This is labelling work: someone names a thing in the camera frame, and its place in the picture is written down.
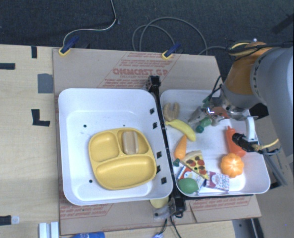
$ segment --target blue clamp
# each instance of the blue clamp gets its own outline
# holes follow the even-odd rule
[[[59,54],[61,56],[66,56],[71,48],[78,42],[79,36],[72,37],[62,48],[59,49]]]
[[[164,51],[161,54],[161,57],[164,60],[168,60],[172,56],[172,53],[174,53],[175,51],[177,51],[179,47],[181,47],[181,43],[179,43],[179,42],[175,43],[171,48],[169,48],[168,50]]]

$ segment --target wooden table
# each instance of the wooden table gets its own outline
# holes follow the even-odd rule
[[[37,237],[38,224],[59,221],[58,169],[53,93],[39,94],[38,74],[53,74],[52,48],[0,45],[0,216],[19,216],[20,223],[0,226],[0,237]],[[32,109],[50,126],[33,126]],[[159,228],[106,232],[107,238],[152,237]],[[179,225],[182,237],[235,238],[231,221]],[[168,227],[165,237],[177,237]]]

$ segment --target orange pumpkin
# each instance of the orange pumpkin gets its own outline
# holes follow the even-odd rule
[[[220,167],[222,173],[228,175],[230,178],[234,178],[241,175],[245,164],[241,157],[235,153],[228,153],[222,158]]]

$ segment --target orange bottle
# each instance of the orange bottle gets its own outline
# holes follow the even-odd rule
[[[236,130],[227,126],[226,130],[226,141],[228,146],[228,153],[235,153],[236,155],[243,157],[246,154],[246,151],[243,150],[240,146],[236,145],[232,141],[232,136],[236,133]]]

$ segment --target blue object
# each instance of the blue object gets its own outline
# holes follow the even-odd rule
[[[59,50],[61,55],[64,55],[70,48],[72,48],[79,40],[79,36],[74,36]]]
[[[177,51],[179,47],[181,47],[181,43],[177,42],[171,48],[169,48],[163,55],[165,57],[168,57],[169,55]]]
[[[77,234],[71,238],[105,238],[105,234],[104,234],[104,232],[81,233],[81,234]]]

